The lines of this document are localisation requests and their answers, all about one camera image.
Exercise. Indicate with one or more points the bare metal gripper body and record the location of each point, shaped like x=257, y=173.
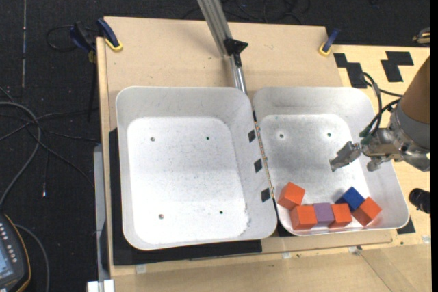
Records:
x=393, y=147

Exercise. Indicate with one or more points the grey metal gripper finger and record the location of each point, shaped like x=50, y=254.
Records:
x=345, y=155
x=375, y=164

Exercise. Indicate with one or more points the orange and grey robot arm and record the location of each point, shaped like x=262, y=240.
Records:
x=419, y=95

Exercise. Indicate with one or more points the white plastic tray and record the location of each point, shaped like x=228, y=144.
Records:
x=184, y=178
x=308, y=160

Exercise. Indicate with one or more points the blue cube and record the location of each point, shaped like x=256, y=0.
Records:
x=353, y=197

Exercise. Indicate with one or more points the orange cube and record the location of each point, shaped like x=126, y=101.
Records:
x=304, y=217
x=291, y=195
x=342, y=215
x=367, y=212

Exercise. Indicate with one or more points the purple cube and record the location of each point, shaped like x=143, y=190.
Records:
x=323, y=212

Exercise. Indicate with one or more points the pale wood board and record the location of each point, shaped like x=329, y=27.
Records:
x=171, y=54

